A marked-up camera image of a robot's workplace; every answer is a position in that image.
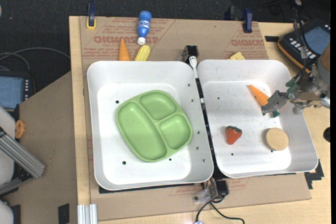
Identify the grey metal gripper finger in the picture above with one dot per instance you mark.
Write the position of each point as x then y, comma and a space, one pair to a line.
270, 108
278, 98

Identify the red strawberry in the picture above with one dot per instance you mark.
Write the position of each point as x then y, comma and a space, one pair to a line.
232, 135

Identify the green divided plate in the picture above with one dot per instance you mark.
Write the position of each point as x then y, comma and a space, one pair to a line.
147, 128

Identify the brown cardboard board, red print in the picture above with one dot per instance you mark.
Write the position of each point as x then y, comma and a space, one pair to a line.
168, 34

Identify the yellow corn cob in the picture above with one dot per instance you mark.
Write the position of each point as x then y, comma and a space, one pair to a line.
143, 53

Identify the tan round biscuit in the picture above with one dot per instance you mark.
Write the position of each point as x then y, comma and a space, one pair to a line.
276, 139

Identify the white plastic tray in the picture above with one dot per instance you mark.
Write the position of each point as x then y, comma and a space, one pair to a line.
105, 78
236, 160

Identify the thin black and white rod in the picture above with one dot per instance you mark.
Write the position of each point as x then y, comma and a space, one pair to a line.
200, 91

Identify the yellow cheese wedge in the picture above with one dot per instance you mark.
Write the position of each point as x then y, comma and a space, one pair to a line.
237, 56

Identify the orange carrot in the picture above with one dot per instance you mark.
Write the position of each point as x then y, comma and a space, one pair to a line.
123, 52
257, 94

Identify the orange pretzel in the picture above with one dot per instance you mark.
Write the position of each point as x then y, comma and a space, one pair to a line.
19, 129

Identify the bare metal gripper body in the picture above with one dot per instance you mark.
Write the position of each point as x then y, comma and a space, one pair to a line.
307, 97

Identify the blue bottle with white cap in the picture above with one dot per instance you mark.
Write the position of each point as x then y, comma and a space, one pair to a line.
144, 25

